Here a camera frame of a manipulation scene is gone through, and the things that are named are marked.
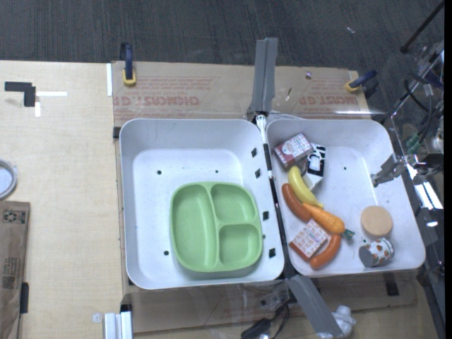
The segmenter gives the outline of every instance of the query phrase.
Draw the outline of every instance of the yellow banana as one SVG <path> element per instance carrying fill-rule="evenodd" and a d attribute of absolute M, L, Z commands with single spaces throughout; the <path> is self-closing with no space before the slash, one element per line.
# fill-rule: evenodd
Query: yellow banana
<path fill-rule="evenodd" d="M 313 206 L 323 208 L 323 204 L 317 201 L 315 195 L 308 189 L 303 181 L 303 177 L 298 166 L 292 166 L 289 169 L 289 184 L 294 191 L 295 196 L 302 202 Z"/>

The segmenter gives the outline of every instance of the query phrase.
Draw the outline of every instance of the can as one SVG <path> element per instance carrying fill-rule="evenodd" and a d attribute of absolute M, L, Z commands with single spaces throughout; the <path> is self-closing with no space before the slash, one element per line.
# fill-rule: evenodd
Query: can
<path fill-rule="evenodd" d="M 388 263 L 394 257 L 394 246 L 382 237 L 359 248 L 359 258 L 364 266 L 373 268 Z"/>

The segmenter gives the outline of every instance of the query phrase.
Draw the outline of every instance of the hot dog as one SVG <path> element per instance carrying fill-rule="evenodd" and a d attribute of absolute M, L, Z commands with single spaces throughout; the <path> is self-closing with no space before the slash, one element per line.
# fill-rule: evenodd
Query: hot dog
<path fill-rule="evenodd" d="M 331 236 L 330 242 L 328 243 L 326 249 L 324 249 L 320 254 L 317 254 L 313 258 L 311 258 L 309 265 L 311 265 L 313 269 L 321 268 L 323 265 L 332 260 L 334 256 L 336 256 L 339 251 L 339 247 L 340 235 L 334 234 L 333 236 Z"/>
<path fill-rule="evenodd" d="M 295 196 L 290 184 L 283 184 L 281 190 L 282 195 L 284 196 L 284 201 L 294 215 L 296 215 L 300 220 L 308 222 L 312 215 L 305 207 L 302 206 L 302 203 L 298 201 L 298 198 Z"/>

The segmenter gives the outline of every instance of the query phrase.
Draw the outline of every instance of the blue and yellow clamp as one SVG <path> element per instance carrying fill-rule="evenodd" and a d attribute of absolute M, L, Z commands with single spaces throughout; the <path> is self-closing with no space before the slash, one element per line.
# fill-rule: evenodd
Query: blue and yellow clamp
<path fill-rule="evenodd" d="M 376 71 L 368 71 L 367 73 L 363 74 L 362 76 L 359 76 L 354 81 L 348 81 L 344 88 L 349 93 L 356 92 L 361 85 L 364 85 L 368 80 L 372 79 L 374 76 L 376 76 Z"/>
<path fill-rule="evenodd" d="M 125 60 L 126 66 L 122 71 L 122 80 L 124 85 L 131 87 L 136 84 L 135 69 L 133 69 L 132 46 L 128 42 L 121 43 L 119 60 Z"/>

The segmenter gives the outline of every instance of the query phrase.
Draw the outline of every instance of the wooden disc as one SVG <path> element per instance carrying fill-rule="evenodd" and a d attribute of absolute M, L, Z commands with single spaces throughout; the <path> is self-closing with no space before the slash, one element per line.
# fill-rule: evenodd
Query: wooden disc
<path fill-rule="evenodd" d="M 369 234 L 386 236 L 393 228 L 391 214 L 380 206 L 369 206 L 361 212 L 362 228 Z"/>

